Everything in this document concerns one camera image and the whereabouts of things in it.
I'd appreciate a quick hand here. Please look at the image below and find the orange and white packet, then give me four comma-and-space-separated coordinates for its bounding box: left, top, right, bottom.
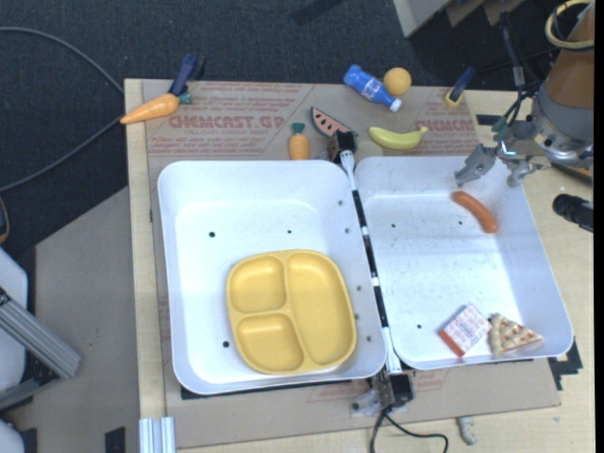
438, 303, 493, 360

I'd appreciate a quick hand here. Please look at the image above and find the beige pizza slice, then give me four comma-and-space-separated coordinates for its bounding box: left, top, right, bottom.
486, 311, 545, 358

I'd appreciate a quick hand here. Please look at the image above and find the yellow banana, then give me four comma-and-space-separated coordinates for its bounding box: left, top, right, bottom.
367, 125, 429, 151

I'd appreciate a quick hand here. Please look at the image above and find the long orange carrot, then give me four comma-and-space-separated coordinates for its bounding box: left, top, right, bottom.
119, 89, 194, 126

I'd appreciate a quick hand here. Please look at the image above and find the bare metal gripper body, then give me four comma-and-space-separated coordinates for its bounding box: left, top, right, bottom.
494, 120, 595, 167

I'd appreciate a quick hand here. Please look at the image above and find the brown cardboard board, red print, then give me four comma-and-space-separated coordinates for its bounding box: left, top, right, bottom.
141, 78, 563, 450

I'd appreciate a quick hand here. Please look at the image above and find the black block with thin wires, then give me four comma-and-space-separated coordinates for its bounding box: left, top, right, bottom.
327, 129, 359, 160
371, 372, 417, 415

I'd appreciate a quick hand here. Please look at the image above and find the thin black and white rod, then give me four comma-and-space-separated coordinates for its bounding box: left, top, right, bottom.
339, 150, 403, 375

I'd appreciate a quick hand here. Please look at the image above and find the white plastic tray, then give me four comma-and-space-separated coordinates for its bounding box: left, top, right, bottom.
157, 159, 389, 395
353, 154, 575, 372

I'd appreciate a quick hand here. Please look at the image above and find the orange sausage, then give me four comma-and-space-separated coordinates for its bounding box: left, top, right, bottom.
452, 190, 499, 235

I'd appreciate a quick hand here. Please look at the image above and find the short orange carrot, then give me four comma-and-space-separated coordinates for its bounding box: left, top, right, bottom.
288, 121, 311, 161

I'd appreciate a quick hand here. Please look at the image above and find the watermelon slice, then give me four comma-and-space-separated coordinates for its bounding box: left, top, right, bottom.
309, 106, 351, 139

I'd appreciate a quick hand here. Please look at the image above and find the orange ball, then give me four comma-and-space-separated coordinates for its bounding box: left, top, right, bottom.
382, 66, 413, 97

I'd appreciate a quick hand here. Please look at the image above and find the yellow divided plate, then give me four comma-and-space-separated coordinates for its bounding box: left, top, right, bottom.
225, 248, 359, 377

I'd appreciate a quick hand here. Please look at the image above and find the blue bottle with white cap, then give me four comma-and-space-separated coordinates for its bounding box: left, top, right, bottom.
342, 63, 404, 113

